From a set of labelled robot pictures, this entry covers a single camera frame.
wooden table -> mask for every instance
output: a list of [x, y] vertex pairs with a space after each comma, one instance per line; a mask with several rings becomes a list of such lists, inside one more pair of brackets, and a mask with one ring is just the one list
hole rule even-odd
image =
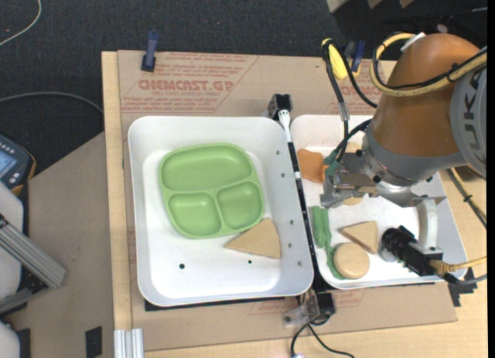
[[[114, 328], [133, 328], [131, 292], [128, 270], [128, 241], [125, 215], [125, 182], [122, 169], [122, 133], [118, 82], [118, 54], [102, 53], [104, 86], [105, 138], [108, 162], [108, 203], [111, 229], [111, 265], [114, 296]], [[441, 174], [452, 212], [459, 226], [467, 257], [486, 254], [486, 231], [469, 207], [462, 202], [445, 173]], [[466, 181], [466, 186], [486, 208], [486, 182]], [[475, 275], [484, 274], [486, 266], [475, 268]], [[398, 329], [370, 330], [322, 336], [334, 349], [352, 353], [356, 358], [397, 356], [402, 358], [488, 356], [487, 285], [478, 284], [473, 294], [461, 296], [462, 307], [456, 309], [457, 322]], [[218, 346], [168, 349], [146, 353], [147, 357], [288, 357], [290, 339], [274, 339]], [[301, 337], [296, 351], [307, 358], [329, 356], [314, 337]]]

black carpet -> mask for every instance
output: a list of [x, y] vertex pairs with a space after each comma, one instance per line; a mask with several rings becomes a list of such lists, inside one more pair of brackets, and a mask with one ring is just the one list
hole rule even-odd
[[[342, 45], [363, 39], [369, 57], [393, 30], [434, 31], [440, 16], [487, 6], [487, 0], [416, 0], [403, 9], [398, 0], [385, 0], [371, 10], [366, 0], [350, 0], [331, 14], [325, 0], [41, 2], [37, 24], [0, 46], [0, 99], [62, 91], [102, 106], [101, 51], [144, 49], [151, 28], [159, 31], [158, 51], [319, 56], [321, 40], [332, 37]], [[36, 13], [36, 0], [0, 0], [0, 42], [26, 27]], [[485, 46], [486, 16], [459, 14], [449, 27]], [[31, 151], [38, 172], [103, 127], [98, 111], [69, 98], [0, 104], [0, 131]]]

device screen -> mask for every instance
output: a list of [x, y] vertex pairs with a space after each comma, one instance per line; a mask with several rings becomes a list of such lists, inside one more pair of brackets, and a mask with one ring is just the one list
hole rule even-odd
[[5, 175], [7, 171], [9, 171], [14, 164], [17, 163], [12, 156], [7, 155], [4, 152], [0, 152], [0, 178]]

blue clamp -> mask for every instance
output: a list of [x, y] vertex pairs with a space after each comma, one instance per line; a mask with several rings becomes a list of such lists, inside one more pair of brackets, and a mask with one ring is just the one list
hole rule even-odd
[[158, 44], [158, 33], [153, 29], [148, 32], [148, 42], [146, 43], [146, 54], [142, 57], [141, 69], [153, 72], [155, 70], [155, 51]]
[[350, 70], [352, 70], [353, 72], [357, 72], [357, 70], [359, 69], [359, 65], [361, 64], [361, 60], [363, 59], [363, 55], [364, 55], [365, 44], [366, 43], [363, 40], [360, 40], [357, 43], [357, 48], [354, 54], [353, 63], [350, 67]]

wooden triangle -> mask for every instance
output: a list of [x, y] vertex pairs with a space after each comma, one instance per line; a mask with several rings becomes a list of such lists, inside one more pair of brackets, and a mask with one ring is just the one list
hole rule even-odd
[[247, 232], [234, 238], [225, 247], [274, 259], [280, 259], [281, 257], [277, 228], [269, 218], [263, 219]]
[[340, 233], [359, 244], [366, 251], [372, 254], [378, 252], [378, 227], [375, 221], [344, 227]]

